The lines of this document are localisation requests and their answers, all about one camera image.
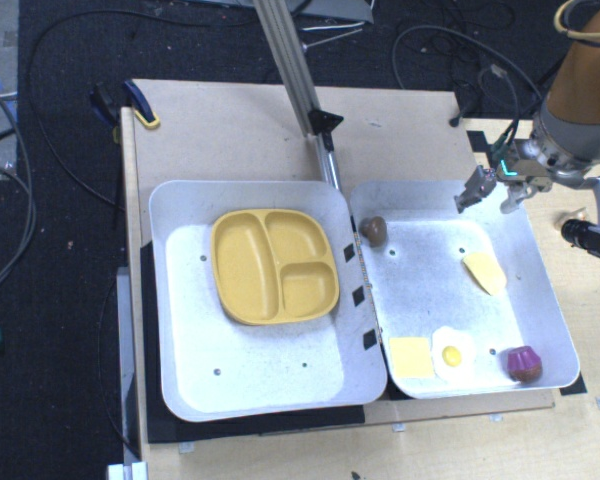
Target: yellow divided plate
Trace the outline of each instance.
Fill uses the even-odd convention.
[[[322,226],[296,210],[240,210],[211,232],[211,259],[220,301],[250,325],[301,322],[331,311],[340,292]]]

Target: egg yolk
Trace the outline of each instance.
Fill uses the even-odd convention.
[[[456,347],[448,346],[442,351],[442,359],[449,366],[458,366],[462,362],[462,354]]]

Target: green light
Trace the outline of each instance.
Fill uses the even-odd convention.
[[[505,176],[517,176],[518,173],[516,171],[510,171],[507,169],[507,164],[504,163],[504,158],[500,160],[500,165],[502,166],[502,172],[504,172]]]

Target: toy fried egg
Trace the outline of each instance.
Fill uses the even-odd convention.
[[[438,377],[447,382],[465,382],[473,378],[476,346],[470,334],[440,327],[431,337],[431,358]]]

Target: table surface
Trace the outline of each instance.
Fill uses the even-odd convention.
[[[136,80],[159,115],[144,129],[123,109],[133,327],[142,336],[140,247],[150,241],[148,198],[170,179],[315,180],[312,139],[301,136],[284,87]],[[466,180],[476,161],[466,130],[493,142],[498,120],[447,121],[452,93],[317,88],[322,107],[343,115],[334,132],[343,193],[367,180]],[[519,137],[531,124],[522,123]],[[600,166],[591,175],[600,175]],[[192,453],[149,444],[144,364],[136,361],[142,460],[154,479],[600,478],[600,260],[572,249],[555,223],[587,207],[589,192],[555,186],[524,203],[578,352],[587,392],[525,391],[365,407],[368,424],[201,441]],[[142,340],[134,342],[143,357]],[[389,424],[408,422],[403,432]]]

